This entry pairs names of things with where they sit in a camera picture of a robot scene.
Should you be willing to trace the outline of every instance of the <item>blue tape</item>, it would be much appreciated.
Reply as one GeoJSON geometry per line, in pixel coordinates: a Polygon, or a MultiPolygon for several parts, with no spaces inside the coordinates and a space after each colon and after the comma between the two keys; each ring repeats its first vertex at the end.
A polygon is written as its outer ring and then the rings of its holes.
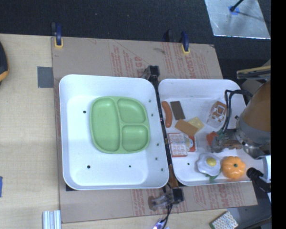
{"type": "Polygon", "coordinates": [[[3,179],[3,177],[0,176],[0,198],[2,197],[2,186],[3,186],[2,179],[3,179]]]}
{"type": "Polygon", "coordinates": [[[229,11],[230,11],[230,13],[231,13],[232,15],[238,15],[238,14],[240,13],[238,7],[236,7],[233,12],[230,10],[230,8],[232,8],[232,6],[229,6],[229,7],[228,7],[228,9],[229,9],[229,11]]]}

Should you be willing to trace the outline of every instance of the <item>black carpet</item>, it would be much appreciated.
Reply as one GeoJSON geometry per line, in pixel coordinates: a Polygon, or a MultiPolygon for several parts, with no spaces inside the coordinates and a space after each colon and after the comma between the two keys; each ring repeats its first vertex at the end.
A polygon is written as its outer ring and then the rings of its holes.
{"type": "MultiPolygon", "coordinates": [[[[271,0],[258,0],[271,35],[271,0]]],[[[271,40],[215,37],[204,0],[0,0],[0,33],[161,41],[168,30],[177,41],[213,44],[225,79],[271,58],[271,40]]]]}

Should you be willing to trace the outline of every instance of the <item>wooden table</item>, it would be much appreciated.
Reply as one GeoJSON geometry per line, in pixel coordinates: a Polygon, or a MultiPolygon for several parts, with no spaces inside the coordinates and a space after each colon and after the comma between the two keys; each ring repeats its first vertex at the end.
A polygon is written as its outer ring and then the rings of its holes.
{"type": "MultiPolygon", "coordinates": [[[[39,88],[37,67],[52,67],[51,37],[0,34],[10,73],[0,86],[0,229],[41,229],[59,210],[53,88],[39,88]]],[[[208,229],[226,209],[171,214],[170,229],[208,229]]],[[[160,216],[62,224],[63,229],[151,229],[160,216]]]]}

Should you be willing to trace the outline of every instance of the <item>cardboard sheet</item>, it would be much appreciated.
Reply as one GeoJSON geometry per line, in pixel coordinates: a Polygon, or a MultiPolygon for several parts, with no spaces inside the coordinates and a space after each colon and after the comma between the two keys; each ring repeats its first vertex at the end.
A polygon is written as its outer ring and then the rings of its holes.
{"type": "MultiPolygon", "coordinates": [[[[62,223],[166,214],[152,211],[148,200],[162,189],[75,191],[62,175],[59,82],[68,74],[141,77],[148,65],[158,65],[159,80],[222,79],[212,45],[190,44],[190,54],[180,43],[139,42],[88,38],[63,38],[63,48],[51,40],[54,100],[62,223]]],[[[256,205],[251,182],[182,187],[185,201],[172,213],[256,205]]]]}

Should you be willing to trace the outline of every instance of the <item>small card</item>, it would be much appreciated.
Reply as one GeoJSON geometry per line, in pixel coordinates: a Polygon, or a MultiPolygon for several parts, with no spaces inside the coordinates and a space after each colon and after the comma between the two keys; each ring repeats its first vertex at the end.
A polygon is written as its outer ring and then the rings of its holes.
{"type": "Polygon", "coordinates": [[[172,108],[175,120],[185,119],[185,115],[183,113],[183,109],[181,107],[180,101],[171,102],[171,108],[172,108]]]}
{"type": "Polygon", "coordinates": [[[237,221],[234,219],[232,214],[227,211],[222,216],[217,218],[215,221],[210,223],[212,229],[234,229],[238,227],[237,221]]]}

